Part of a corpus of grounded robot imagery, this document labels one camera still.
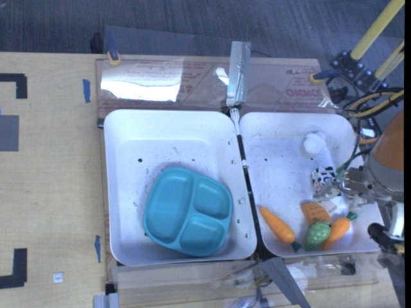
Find black cylinder on white bracket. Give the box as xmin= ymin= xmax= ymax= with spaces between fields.
xmin=367 ymin=201 xmax=405 ymax=255

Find black and white cow-print carton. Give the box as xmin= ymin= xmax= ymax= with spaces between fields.
xmin=310 ymin=166 xmax=337 ymax=193

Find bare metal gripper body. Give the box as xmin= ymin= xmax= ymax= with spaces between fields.
xmin=339 ymin=167 xmax=374 ymax=200

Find white plastic bottle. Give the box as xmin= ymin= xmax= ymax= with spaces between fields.
xmin=302 ymin=130 xmax=337 ymax=173

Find blue divided plate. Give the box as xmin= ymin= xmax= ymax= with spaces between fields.
xmin=143 ymin=166 xmax=234 ymax=258

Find thin black and white rod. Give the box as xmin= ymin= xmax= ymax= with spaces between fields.
xmin=229 ymin=107 xmax=268 ymax=260

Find orange carrot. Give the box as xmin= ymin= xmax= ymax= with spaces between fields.
xmin=259 ymin=205 xmax=303 ymax=253
xmin=321 ymin=211 xmax=358 ymax=251

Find white plastic tray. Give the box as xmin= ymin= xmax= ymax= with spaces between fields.
xmin=103 ymin=108 xmax=258 ymax=267
xmin=239 ymin=112 xmax=385 ymax=259

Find green grapes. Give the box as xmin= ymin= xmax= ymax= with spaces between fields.
xmin=303 ymin=221 xmax=332 ymax=252

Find orange waffle biscuit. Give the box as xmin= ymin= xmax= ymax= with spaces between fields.
xmin=300 ymin=201 xmax=331 ymax=227

